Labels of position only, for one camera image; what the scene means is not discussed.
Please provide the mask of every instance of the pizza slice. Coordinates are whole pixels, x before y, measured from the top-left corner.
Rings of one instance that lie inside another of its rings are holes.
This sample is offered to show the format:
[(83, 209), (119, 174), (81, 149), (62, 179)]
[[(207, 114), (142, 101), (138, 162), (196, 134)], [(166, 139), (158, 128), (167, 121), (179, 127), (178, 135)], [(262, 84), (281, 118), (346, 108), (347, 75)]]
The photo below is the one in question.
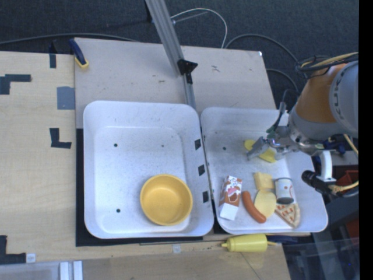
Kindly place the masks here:
[(275, 213), (277, 213), (291, 227), (296, 228), (301, 219), (301, 211), (297, 203), (276, 204)]

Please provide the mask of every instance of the brown and white carton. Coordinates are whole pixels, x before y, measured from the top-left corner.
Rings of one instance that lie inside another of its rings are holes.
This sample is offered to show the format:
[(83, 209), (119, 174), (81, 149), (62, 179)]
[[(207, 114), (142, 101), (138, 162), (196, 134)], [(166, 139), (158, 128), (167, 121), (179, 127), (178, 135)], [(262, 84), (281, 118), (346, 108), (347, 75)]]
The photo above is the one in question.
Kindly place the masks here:
[(234, 220), (241, 199), (242, 180), (227, 176), (221, 187), (219, 200), (219, 215), (221, 218)]

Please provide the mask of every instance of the yellow bowl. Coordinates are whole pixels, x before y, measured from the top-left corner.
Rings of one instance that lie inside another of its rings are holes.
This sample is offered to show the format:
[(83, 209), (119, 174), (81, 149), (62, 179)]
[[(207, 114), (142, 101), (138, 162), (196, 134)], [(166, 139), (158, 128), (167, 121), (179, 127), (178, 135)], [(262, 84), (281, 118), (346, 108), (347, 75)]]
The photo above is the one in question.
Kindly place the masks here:
[(140, 193), (144, 214), (152, 222), (171, 226), (184, 221), (192, 211), (193, 197), (185, 182), (170, 174), (149, 178)]

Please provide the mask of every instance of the sausage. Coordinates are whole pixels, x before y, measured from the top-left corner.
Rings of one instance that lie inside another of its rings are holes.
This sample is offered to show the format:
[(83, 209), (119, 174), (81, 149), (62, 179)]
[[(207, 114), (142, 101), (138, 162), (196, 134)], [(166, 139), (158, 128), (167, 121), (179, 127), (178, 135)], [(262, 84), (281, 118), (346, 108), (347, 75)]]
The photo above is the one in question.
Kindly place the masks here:
[(242, 195), (242, 201), (244, 203), (244, 207), (248, 211), (248, 213), (258, 223), (266, 222), (267, 221), (266, 216), (263, 215), (261, 212), (259, 212), (258, 209), (255, 207), (254, 203), (252, 202), (250, 192), (249, 191), (243, 191), (241, 195)]

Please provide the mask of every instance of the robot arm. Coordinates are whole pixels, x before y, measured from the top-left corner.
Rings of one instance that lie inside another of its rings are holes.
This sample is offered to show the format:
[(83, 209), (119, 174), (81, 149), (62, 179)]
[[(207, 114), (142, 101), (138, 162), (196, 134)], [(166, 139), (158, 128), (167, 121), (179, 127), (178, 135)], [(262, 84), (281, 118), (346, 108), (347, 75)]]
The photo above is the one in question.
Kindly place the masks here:
[(251, 160), (269, 147), (276, 150), (277, 159), (296, 151), (322, 156), (324, 173), (319, 178), (325, 181), (325, 171), (331, 171), (326, 167), (325, 142), (339, 134), (358, 138), (358, 54), (326, 59), (304, 71), (312, 75), (290, 111), (287, 125), (279, 126), (286, 108), (281, 104), (279, 118), (267, 130), (267, 137), (260, 137), (247, 157)]

